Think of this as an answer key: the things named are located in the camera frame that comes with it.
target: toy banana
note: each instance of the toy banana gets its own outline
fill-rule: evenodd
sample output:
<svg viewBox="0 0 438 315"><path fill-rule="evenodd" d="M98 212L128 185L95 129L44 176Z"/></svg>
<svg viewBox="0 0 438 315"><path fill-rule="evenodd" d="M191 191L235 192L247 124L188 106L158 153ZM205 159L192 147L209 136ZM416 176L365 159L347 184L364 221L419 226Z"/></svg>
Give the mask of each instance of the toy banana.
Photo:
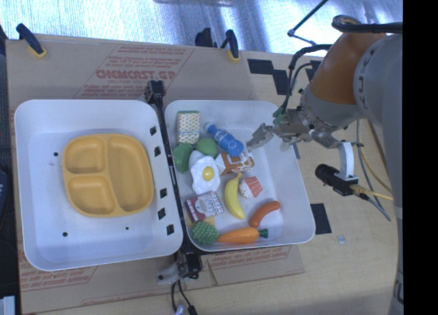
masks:
<svg viewBox="0 0 438 315"><path fill-rule="evenodd" d="M245 213L240 205L237 197L237 190L239 189L239 180L242 177L241 173L238 173L233 179L228 180L225 184L225 205L228 211L238 219L245 219Z"/></svg>

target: toy water bottle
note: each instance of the toy water bottle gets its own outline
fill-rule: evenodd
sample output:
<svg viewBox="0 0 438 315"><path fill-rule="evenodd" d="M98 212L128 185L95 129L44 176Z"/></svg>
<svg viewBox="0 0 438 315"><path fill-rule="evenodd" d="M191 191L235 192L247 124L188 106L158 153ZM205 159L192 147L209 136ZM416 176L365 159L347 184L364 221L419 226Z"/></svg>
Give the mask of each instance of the toy water bottle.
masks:
<svg viewBox="0 0 438 315"><path fill-rule="evenodd" d="M244 144L236 140L227 130L218 129L212 123L205 124L205 130L213 135L213 139L219 144L220 148L227 151L231 157L238 157L244 150Z"/></svg>

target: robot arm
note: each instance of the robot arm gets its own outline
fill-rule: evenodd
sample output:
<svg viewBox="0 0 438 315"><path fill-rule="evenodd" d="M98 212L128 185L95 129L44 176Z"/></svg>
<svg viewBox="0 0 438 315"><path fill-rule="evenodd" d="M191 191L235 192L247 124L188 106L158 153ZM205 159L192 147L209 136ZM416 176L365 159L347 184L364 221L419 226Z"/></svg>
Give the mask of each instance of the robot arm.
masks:
<svg viewBox="0 0 438 315"><path fill-rule="evenodd" d="M349 195L351 185L357 183L352 174L351 143L338 141L333 133L361 118L382 127L399 241L389 313L403 314L402 25L362 25L353 18L338 16L333 27L343 34L328 50L302 93L300 105L287 110L287 102L283 104L283 109L274 114L274 125L262 124L247 147L251 151L275 135L283 139L283 149L311 140L327 149L336 148L341 170L323 164L315 173L336 192Z"/></svg>

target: table surface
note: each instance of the table surface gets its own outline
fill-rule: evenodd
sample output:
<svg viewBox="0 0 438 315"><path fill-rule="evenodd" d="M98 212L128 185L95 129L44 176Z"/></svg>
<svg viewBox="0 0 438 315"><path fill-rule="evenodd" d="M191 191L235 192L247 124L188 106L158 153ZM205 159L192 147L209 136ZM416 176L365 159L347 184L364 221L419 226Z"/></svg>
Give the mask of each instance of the table surface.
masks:
<svg viewBox="0 0 438 315"><path fill-rule="evenodd" d="M247 58L267 58L288 65L291 56L246 52ZM270 75L254 75L257 99L282 104ZM299 79L296 90L307 81ZM298 105L299 95L291 97L289 107ZM342 130L340 139L355 140L356 124ZM361 142L373 171L389 185L378 146L381 131L361 121ZM298 161L310 203L322 203L331 227L329 234L317 234L300 244L305 272L290 275L188 290L184 294L199 314L385 314L389 308L398 257L396 219L391 201L381 199L391 217L389 222L372 204L356 196L342 197L314 175L317 165L339 167L338 152L314 142L298 144ZM355 153L355 174L366 186ZM372 176L375 191L388 193ZM186 305L180 292L175 301ZM57 310L45 314L174 314L171 295L132 299Z"/></svg>

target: toy fried egg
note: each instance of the toy fried egg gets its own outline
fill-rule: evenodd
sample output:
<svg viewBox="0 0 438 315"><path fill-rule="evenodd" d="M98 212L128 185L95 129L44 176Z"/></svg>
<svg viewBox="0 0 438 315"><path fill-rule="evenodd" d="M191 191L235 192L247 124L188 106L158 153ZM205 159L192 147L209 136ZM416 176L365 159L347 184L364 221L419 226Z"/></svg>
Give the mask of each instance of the toy fried egg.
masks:
<svg viewBox="0 0 438 315"><path fill-rule="evenodd" d="M193 191L203 194L216 191L220 185L219 169L210 155L193 151L189 158L190 172L193 178Z"/></svg>

